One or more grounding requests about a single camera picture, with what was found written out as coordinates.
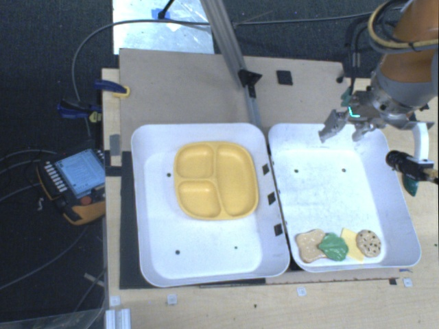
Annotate green lettuce leaf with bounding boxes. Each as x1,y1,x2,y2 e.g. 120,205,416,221
318,232,350,263

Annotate brown cardboard board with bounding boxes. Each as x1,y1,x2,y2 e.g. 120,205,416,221
118,47,401,289

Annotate yellow divided plate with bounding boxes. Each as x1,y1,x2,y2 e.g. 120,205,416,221
173,141,260,222

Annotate yellow cheese slice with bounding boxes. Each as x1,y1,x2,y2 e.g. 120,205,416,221
340,227,366,263

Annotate tan toast slice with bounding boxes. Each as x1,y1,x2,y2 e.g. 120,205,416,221
295,228,329,265

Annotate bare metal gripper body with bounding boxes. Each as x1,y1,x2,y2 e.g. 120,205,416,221
337,88,414,127

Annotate black cylinder on white bracket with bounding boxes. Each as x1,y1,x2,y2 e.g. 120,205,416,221
385,121,439,185

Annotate white plastic tray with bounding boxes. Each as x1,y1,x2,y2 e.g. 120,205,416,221
130,122,292,289
267,122,423,274

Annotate chocolate chip biscuit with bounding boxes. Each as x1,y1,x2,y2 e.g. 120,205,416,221
355,229,383,258

